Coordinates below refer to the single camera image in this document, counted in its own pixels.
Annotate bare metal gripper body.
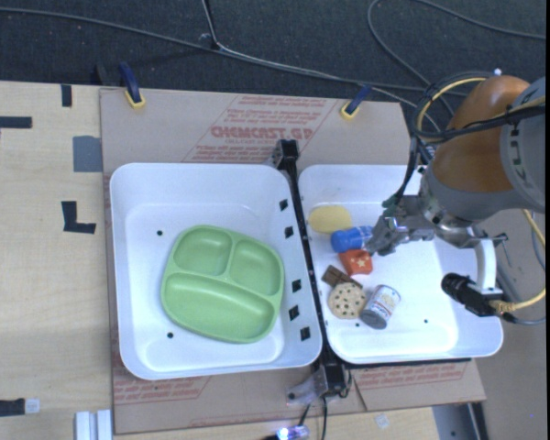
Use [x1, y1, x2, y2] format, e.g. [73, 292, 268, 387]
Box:
[380, 194, 477, 249]

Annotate blue and white bottle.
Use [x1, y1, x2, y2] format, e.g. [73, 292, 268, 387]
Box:
[329, 225, 375, 254]

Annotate orange carton with star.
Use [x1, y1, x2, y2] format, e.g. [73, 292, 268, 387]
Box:
[338, 247, 374, 277]

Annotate yellow oval toy chip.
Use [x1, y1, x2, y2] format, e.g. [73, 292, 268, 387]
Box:
[307, 204, 354, 235]

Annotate white plastic tray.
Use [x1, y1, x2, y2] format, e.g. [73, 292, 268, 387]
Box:
[297, 163, 505, 366]
[108, 161, 325, 381]

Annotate brown chocolate bar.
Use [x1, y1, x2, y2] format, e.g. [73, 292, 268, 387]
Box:
[321, 264, 364, 290]

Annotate small white and grey can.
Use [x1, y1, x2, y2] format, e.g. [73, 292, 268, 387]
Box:
[357, 283, 402, 331]

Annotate thin black rod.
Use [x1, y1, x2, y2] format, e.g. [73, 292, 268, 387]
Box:
[283, 165, 336, 369]

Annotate tan chocolate chip biscuit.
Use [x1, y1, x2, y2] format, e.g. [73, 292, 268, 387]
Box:
[326, 281, 368, 321]

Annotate green divided plate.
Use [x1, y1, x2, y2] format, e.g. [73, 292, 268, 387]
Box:
[159, 224, 286, 346]

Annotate brown cardboard board red print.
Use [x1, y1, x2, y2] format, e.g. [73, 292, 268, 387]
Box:
[98, 86, 488, 435]

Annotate black cylinder on white bracket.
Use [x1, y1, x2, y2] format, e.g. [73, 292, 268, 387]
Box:
[440, 236, 506, 318]

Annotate black block with thin wires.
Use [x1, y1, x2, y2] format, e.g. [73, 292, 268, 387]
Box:
[272, 138, 302, 171]
[314, 360, 352, 399]

